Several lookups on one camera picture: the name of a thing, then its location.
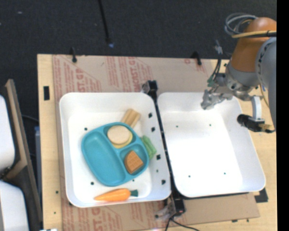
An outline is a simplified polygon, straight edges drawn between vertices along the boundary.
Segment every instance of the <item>dark background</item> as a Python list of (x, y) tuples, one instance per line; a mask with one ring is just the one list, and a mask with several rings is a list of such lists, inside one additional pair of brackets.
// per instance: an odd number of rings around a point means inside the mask
[[(218, 40), (231, 54), (236, 40), (224, 32), (232, 13), (277, 20), (277, 0), (102, 0), (111, 48), (98, 0), (0, 0), (0, 92), (15, 81), (23, 115), (39, 118), (37, 54), (217, 58)], [(24, 118), (34, 154), (34, 127)]]

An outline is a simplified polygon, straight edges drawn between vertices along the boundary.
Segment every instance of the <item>blue plate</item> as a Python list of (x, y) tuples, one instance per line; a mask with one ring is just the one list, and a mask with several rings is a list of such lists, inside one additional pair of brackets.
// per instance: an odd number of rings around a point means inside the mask
[[(121, 149), (115, 148), (107, 137), (112, 126), (122, 125), (133, 135), (132, 141)], [(146, 148), (134, 132), (125, 123), (114, 122), (91, 130), (82, 139), (81, 150), (84, 158), (96, 178), (106, 186), (119, 186), (142, 174), (149, 164)], [(135, 151), (144, 165), (130, 174), (124, 165), (124, 158), (130, 151)]]

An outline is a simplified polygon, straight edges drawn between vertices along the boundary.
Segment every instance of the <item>cardboard sheet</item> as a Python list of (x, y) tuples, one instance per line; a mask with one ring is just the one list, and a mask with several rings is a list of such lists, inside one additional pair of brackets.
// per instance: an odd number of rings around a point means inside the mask
[[(68, 92), (135, 92), (147, 80), (156, 80), (158, 94), (166, 91), (203, 91), (212, 73), (210, 60), (198, 65), (194, 59), (53, 56), (54, 93), (57, 112), (59, 168), (64, 231), (135, 231), (163, 228), (155, 219), (163, 201), (120, 204), (111, 207), (76, 208), (66, 197), (58, 102)], [(178, 221), (198, 224), (255, 218), (259, 211), (252, 193), (185, 200), (186, 213)]]

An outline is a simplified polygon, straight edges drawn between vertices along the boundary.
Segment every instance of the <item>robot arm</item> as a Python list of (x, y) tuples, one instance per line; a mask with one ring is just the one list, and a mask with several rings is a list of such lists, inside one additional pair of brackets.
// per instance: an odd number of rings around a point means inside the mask
[[(239, 23), (232, 29), (230, 24), (237, 20)], [(240, 26), (246, 24), (248, 26), (240, 33)], [(233, 38), (238, 38), (238, 42), (225, 73), (219, 73), (219, 58), (208, 80), (208, 87), (211, 89), (205, 90), (201, 106), (203, 109), (211, 109), (215, 104), (233, 96), (251, 101), (253, 117), (240, 116), (238, 122), (253, 131), (272, 132), (261, 119), (261, 97), (250, 96), (249, 93), (259, 85), (268, 89), (269, 107), (276, 130), (276, 21), (237, 13), (226, 19), (225, 30)], [(217, 51), (221, 56), (219, 45)]]

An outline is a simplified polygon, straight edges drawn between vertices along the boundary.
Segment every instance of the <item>orange carrot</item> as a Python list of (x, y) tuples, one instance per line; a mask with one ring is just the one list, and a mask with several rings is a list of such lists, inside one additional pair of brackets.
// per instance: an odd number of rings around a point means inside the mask
[(138, 191), (130, 191), (126, 188), (115, 189), (109, 192), (106, 192), (102, 195), (99, 195), (94, 198), (94, 200), (99, 201), (124, 201), (127, 200), (130, 196), (138, 196)]

